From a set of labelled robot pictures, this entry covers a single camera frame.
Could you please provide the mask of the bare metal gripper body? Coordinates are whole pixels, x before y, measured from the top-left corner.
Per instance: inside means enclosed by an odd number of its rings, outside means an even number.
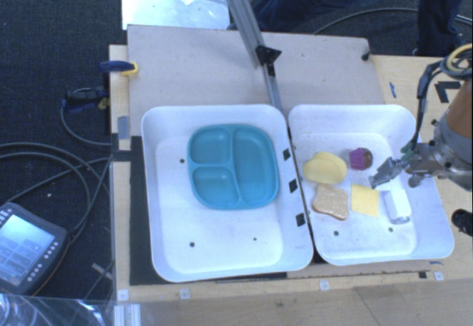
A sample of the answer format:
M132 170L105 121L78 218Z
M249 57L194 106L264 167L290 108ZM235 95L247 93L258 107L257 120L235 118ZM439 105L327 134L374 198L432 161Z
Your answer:
M401 149L395 165L410 175L408 185L418 187L427 178L450 180L466 191L472 190L472 142L408 143Z

